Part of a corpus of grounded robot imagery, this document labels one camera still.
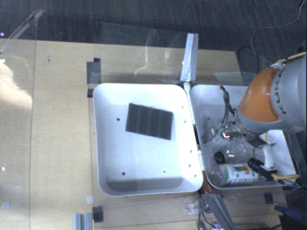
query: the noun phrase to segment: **white tray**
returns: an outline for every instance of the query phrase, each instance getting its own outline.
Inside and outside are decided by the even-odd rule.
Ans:
[[[195,192],[203,183],[187,95],[176,85],[98,85],[98,182],[109,196]],[[174,114],[171,140],[126,132],[129,103]]]

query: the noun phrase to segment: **clear plastic bottle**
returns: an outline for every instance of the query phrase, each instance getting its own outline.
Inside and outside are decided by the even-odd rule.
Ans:
[[[259,179],[246,163],[215,164],[211,175],[215,186],[250,185]]]
[[[214,160],[218,164],[247,163],[253,157],[253,148],[243,139],[239,138],[228,141],[214,154]]]

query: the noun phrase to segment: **bottle label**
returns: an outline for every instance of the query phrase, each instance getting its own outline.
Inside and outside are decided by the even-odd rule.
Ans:
[[[224,164],[227,171],[227,185],[252,184],[259,179],[259,174],[252,171],[245,163]]]

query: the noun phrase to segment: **gray carpet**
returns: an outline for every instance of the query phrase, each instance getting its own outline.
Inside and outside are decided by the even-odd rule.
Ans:
[[[104,36],[109,32],[104,23],[199,33],[200,48],[236,51],[242,71],[255,72],[267,63],[257,60],[250,48],[253,32],[293,21],[298,15],[300,1],[0,0],[0,29],[8,34],[15,29],[17,18],[23,16],[22,11],[44,9],[46,12],[39,20],[39,40],[146,43],[139,29],[129,29],[129,36],[121,36],[120,42],[117,37],[112,42],[112,38]],[[258,32],[254,47],[260,56],[275,61],[297,51],[305,38],[306,4],[294,25]],[[164,46],[163,40],[157,44]]]

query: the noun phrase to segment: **yellow object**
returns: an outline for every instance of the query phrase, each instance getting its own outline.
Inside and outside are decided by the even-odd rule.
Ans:
[[[292,60],[292,59],[295,59],[295,58],[299,58],[299,57],[302,57],[306,54],[306,51],[305,52],[302,52],[302,53],[299,53],[299,54],[296,54],[296,55],[292,55],[292,56],[289,56],[287,58],[283,58],[283,59],[280,59],[278,60],[277,62],[279,63],[284,63],[284,62],[287,62],[289,60]]]
[[[291,180],[291,179],[298,179],[298,174],[290,174],[290,175],[279,175],[279,174],[271,174],[274,180]]]
[[[278,71],[266,68],[253,79],[239,107],[243,116],[265,123],[280,120],[271,102],[271,84]]]

